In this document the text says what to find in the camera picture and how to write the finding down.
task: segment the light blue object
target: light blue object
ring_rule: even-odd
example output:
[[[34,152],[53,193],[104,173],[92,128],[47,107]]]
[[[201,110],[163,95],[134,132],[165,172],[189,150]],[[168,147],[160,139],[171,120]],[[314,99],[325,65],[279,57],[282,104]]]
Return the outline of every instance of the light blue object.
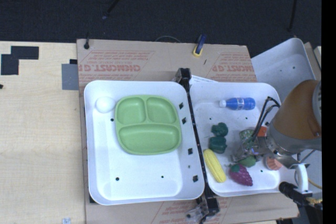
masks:
[[[230,108],[232,110],[252,110],[256,106],[256,101],[251,98],[230,98],[228,100],[220,100],[221,108]]]

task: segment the cardboard box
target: cardboard box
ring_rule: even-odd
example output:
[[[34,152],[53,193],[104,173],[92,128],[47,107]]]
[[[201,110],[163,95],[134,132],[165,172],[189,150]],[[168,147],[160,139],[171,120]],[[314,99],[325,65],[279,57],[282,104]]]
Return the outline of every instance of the cardboard box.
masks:
[[[93,39],[86,49],[85,42],[77,40],[87,223],[193,223],[187,220],[186,212],[195,208],[195,200],[113,206],[90,202],[83,90],[93,80],[171,81],[179,68],[190,68],[192,75],[220,82],[257,82],[247,47],[205,44],[201,56],[195,57],[195,44]],[[217,200],[220,212],[205,223],[244,223],[299,215],[297,205],[280,193]]]

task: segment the white tray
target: white tray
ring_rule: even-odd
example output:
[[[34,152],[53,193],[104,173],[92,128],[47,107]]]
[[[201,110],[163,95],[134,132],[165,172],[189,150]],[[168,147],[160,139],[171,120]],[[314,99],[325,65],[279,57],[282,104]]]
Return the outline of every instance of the white tray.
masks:
[[[109,97],[117,103],[123,97],[138,94],[160,95],[173,103],[182,131],[182,141],[177,149],[157,155],[133,155],[122,149],[115,122],[111,121],[115,106],[100,113],[96,101]],[[97,203],[116,205],[187,200],[196,199],[203,193],[203,172],[188,98],[181,85],[176,82],[93,81],[85,87],[84,98],[89,191]]]
[[[254,129],[258,122],[262,107],[268,96],[280,103],[277,91],[266,83],[234,83],[234,82],[198,82],[191,86],[190,96],[198,136],[202,150],[208,148],[209,138],[214,136],[211,127],[219,122],[224,122],[228,127],[225,136],[227,148],[223,154],[216,154],[226,174],[226,181],[218,183],[206,167],[209,186],[214,193],[223,197],[251,195],[260,193],[279,192],[282,181],[295,183],[294,170],[282,167],[278,171],[269,170],[263,161],[247,168],[252,179],[252,186],[244,186],[234,182],[228,175],[229,164],[232,164],[231,155],[239,147],[239,132],[245,129]],[[253,110],[233,111],[229,108],[220,108],[219,100],[232,97],[252,97],[256,101]],[[265,118],[264,125],[274,117],[277,109],[274,108]]]

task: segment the light wood surface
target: light wood surface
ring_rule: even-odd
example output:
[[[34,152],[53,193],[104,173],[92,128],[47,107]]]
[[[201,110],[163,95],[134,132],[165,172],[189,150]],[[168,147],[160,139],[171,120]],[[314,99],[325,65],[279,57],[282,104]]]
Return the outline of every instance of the light wood surface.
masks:
[[[62,90],[61,65],[76,44],[38,46],[19,75],[0,76],[0,223],[85,223],[78,91]]]

